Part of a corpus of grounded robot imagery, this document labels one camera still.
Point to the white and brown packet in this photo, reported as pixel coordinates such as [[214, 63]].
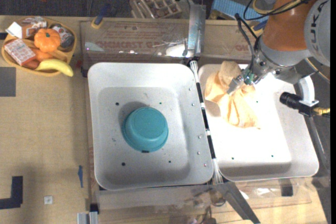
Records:
[[32, 26]]

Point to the small white carton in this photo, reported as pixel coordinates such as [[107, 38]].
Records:
[[14, 29]]

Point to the yellow banana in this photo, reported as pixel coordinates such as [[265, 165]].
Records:
[[56, 65]]

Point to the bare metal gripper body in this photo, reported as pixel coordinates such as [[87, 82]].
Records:
[[262, 69]]

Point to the teal bowl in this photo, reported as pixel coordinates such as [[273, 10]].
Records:
[[146, 129]]

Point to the yellow divided plate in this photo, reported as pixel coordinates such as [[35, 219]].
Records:
[[8, 57]]

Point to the orange pumpkin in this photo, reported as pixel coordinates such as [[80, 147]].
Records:
[[47, 39]]

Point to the small red labelled can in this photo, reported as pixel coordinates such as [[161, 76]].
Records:
[[64, 35]]

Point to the yellow cloth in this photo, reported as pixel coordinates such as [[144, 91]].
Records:
[[236, 110]]

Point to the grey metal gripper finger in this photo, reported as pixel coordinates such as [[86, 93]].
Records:
[[233, 85]]

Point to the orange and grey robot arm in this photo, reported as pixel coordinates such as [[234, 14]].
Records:
[[287, 26]]

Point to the black cylinder on white bracket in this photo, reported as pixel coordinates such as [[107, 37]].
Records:
[[294, 101]]

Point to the white plastic tray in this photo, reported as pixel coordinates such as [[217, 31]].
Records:
[[110, 123], [257, 147]]

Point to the red and white carton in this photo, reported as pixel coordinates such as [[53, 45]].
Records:
[[19, 52]]

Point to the orange carrot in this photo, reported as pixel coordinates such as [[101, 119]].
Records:
[[39, 56]]

